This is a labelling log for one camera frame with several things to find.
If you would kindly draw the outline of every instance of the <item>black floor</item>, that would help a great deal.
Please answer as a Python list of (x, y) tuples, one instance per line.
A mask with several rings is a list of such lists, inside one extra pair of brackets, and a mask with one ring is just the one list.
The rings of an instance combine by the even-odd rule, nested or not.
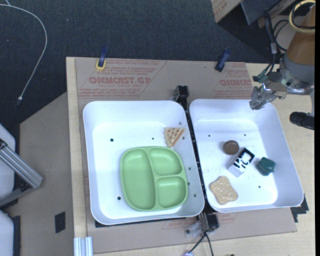
[(7, 0), (37, 15), (47, 48), (16, 107), (45, 45), (40, 22), (0, 1), (0, 123), (9, 131), (63, 94), (66, 57), (267, 63), (267, 34), (247, 24), (241, 6), (216, 24), (210, 0)]

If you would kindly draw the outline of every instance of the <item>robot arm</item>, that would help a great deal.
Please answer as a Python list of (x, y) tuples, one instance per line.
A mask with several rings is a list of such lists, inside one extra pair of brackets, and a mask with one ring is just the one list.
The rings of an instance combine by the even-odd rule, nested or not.
[[(303, 23), (298, 26), (293, 21), (293, 16), (300, 6), (313, 4), (305, 16)], [(276, 56), (273, 31), (270, 29), (269, 14), (265, 13), (266, 29), (271, 41), (273, 59)], [(310, 95), (312, 100), (311, 113), (293, 112), (290, 121), (298, 126), (315, 129), (315, 1), (302, 1), (298, 3), (289, 15), (289, 22), (296, 30), (290, 46), (280, 59), (279, 68), (273, 72), (274, 61), (261, 74), (254, 77), (261, 87), (254, 87), (251, 95), (250, 107), (253, 110), (263, 108), (266, 103), (275, 99), (285, 99), (287, 94)]]

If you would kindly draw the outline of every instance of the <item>yellow cable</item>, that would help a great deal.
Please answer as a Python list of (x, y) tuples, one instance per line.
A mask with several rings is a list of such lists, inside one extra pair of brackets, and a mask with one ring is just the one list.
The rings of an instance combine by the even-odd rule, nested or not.
[[(299, 3), (297, 3), (294, 8), (293, 8), (293, 12), (295, 12), (299, 7), (305, 5), (305, 4), (316, 4), (316, 1), (315, 0), (304, 0), (304, 1), (301, 1)], [(292, 22), (292, 11), (290, 11), (289, 13), (289, 23), (290, 25), (292, 26), (292, 28), (295, 30), (295, 31), (298, 31), (298, 32), (301, 32), (301, 33), (314, 33), (316, 31), (316, 29), (303, 29), (303, 28), (300, 28), (300, 27), (297, 27), (293, 22)]]

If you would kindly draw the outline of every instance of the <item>green divided plate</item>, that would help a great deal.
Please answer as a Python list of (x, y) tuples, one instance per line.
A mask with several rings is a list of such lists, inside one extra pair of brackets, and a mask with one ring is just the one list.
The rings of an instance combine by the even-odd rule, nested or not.
[(122, 189), (138, 211), (160, 211), (182, 205), (188, 196), (184, 165), (178, 153), (164, 146), (127, 150), (121, 157)]

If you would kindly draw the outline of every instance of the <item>table surface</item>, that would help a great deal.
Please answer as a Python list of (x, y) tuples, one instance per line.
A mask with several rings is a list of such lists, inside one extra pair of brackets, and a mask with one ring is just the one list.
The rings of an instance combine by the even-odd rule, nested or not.
[[(77, 77), (75, 57), (66, 58), (67, 95), (70, 132), (70, 157), (73, 199), (74, 237), (87, 236), (86, 209), (83, 186), (80, 122), (77, 96)], [(265, 68), (265, 64), (247, 63), (249, 76), (252, 77)], [(253, 86), (260, 86), (251, 81)], [(293, 125), (289, 121), (292, 112), (310, 112), (309, 96), (287, 95), (286, 99), (275, 100), (272, 103), (277, 109), (279, 119), (290, 149), (300, 182), (306, 197), (309, 211), (298, 216), (297, 232), (273, 234), (255, 237), (245, 237), (212, 242), (216, 256), (270, 255), (295, 256), (316, 255), (315, 239), (315, 132)], [(163, 256), (183, 255), (194, 244), (180, 244), (155, 248), (136, 249), (95, 254), (99, 256)], [(195, 255), (211, 255), (207, 242), (202, 242), (193, 251)]]

